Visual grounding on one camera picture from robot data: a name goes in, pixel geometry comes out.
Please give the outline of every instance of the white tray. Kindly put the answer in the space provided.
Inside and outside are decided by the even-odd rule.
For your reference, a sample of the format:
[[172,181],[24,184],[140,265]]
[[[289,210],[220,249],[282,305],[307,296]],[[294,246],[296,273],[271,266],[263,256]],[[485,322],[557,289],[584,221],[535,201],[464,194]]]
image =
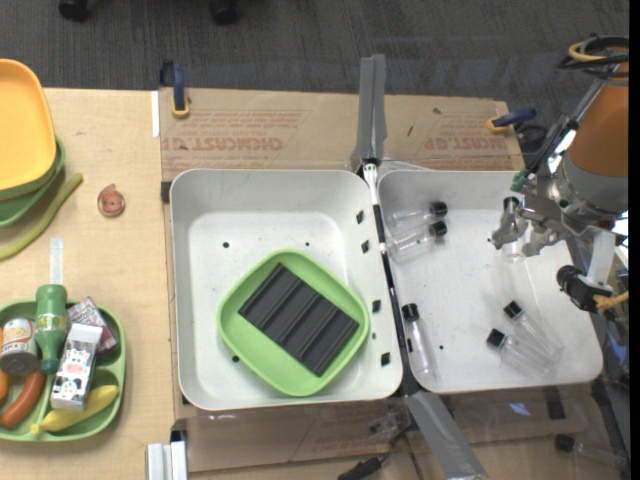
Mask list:
[[[397,390],[402,365],[364,181],[346,171],[196,169],[174,180],[170,197],[178,373],[189,402],[226,411],[383,399]],[[216,329],[225,294],[283,248],[311,254],[370,311],[369,337],[350,363],[319,393],[303,398],[281,394],[234,362]],[[376,300],[380,309],[373,312]],[[383,365],[386,353],[389,362]]]
[[[441,244],[409,263],[392,262],[400,305],[416,303],[427,323],[437,375],[418,382],[441,394],[587,382],[602,370],[602,351],[589,313],[562,293],[556,272],[571,264],[565,242],[522,263],[502,260],[489,241],[498,227],[513,172],[391,171],[381,176],[383,214],[444,201],[448,233]],[[516,300],[559,335],[556,368],[538,378],[501,364],[485,339],[512,326],[502,308]]]

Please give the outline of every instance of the black vial cap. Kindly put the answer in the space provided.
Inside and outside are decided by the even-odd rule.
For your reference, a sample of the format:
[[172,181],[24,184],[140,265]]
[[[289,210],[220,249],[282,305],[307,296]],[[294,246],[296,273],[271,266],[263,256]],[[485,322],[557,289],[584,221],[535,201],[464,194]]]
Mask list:
[[489,345],[493,345],[496,348],[500,348],[504,339],[504,333],[500,332],[498,329],[491,329],[489,336],[487,336],[487,343]]
[[431,234],[433,236],[439,237],[447,234],[447,225],[439,220],[438,222],[434,222],[431,224]]
[[413,322],[420,318],[420,313],[418,312],[418,306],[413,302],[411,304],[405,304],[402,306],[402,316],[407,322]]
[[523,313],[522,308],[518,306],[518,303],[515,300],[512,300],[511,302],[509,302],[509,304],[507,304],[504,308],[502,308],[502,310],[512,320],[515,320]]
[[556,445],[556,450],[560,450],[561,452],[572,452],[576,445],[576,440],[566,434],[558,434],[555,437],[554,444]]
[[431,213],[436,217],[444,217],[449,208],[447,207],[447,203],[443,203],[442,201],[436,201],[435,203],[431,203]]
[[573,265],[565,265],[564,267],[561,267],[560,270],[558,270],[558,272],[556,273],[556,281],[558,281],[558,284],[561,288],[564,288],[579,275],[584,275],[584,272],[577,269]]
[[513,203],[513,206],[518,206],[520,204],[520,201],[517,197],[505,197],[502,201],[502,209],[506,210],[507,206],[509,206],[509,203]]

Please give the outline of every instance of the toy sausage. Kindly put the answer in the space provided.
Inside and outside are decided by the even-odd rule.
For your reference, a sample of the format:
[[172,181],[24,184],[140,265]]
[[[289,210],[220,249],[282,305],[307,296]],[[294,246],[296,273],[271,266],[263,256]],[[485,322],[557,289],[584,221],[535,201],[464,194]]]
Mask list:
[[[2,343],[2,327],[0,327],[0,343]],[[9,391],[9,375],[7,375],[2,369],[0,369],[0,403],[7,396]]]
[[3,426],[15,427],[33,409],[42,394],[46,378],[39,368],[27,375],[18,398],[0,416],[0,423]]

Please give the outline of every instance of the blue clamp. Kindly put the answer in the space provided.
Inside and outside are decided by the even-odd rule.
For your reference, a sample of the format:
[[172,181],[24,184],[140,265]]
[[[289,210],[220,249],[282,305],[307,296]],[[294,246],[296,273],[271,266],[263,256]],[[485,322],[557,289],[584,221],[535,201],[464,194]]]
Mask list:
[[537,114],[538,113],[535,108],[523,108],[520,110],[514,110],[513,112],[509,112],[502,117],[489,119],[487,121],[487,128],[491,133],[503,132],[509,125],[524,123],[525,121],[529,121],[530,119],[536,117]]
[[171,114],[176,118],[189,115],[189,98],[184,92],[184,76],[180,64],[174,64],[172,60],[165,60],[160,70],[160,84],[172,86],[173,94],[170,97]]

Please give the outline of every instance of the yellow cable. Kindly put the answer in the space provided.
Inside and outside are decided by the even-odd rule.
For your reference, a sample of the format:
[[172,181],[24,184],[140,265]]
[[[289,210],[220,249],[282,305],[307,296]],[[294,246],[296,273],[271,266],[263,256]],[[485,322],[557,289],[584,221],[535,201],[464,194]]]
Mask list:
[[590,60],[606,59],[606,57],[602,57],[600,55],[587,55],[586,53],[579,52],[578,48],[580,48],[583,44],[584,44],[584,41],[581,41],[579,43],[572,44],[571,46],[569,46],[569,56],[572,59],[584,61],[584,62],[588,62]]
[[596,301],[596,307],[601,310],[611,309],[621,302],[629,299],[629,290],[617,297],[605,297],[604,295],[594,295],[593,300]]
[[0,249],[0,261],[18,254],[27,245],[38,238],[44,232],[44,230],[47,229],[49,224],[51,224],[53,217],[55,217],[56,213],[62,206],[62,203],[64,203],[71,195],[71,193],[76,189],[76,187],[80,185],[80,183],[82,183],[82,179],[82,174],[74,174],[67,182],[67,184],[62,187],[60,193],[51,201],[36,225],[33,226],[29,231],[27,231],[23,236],[18,238],[18,240],[16,240],[15,242]]
[[[577,61],[581,61],[581,62],[589,62],[590,60],[599,60],[599,59],[606,59],[607,57],[603,57],[601,55],[589,55],[586,53],[582,53],[579,52],[578,49],[584,44],[584,41],[580,42],[580,43],[576,43],[576,44],[572,44],[571,46],[569,46],[569,56]],[[616,52],[620,52],[620,53],[629,53],[629,49],[628,48],[624,48],[624,47],[615,47],[615,48],[611,48],[613,51]]]

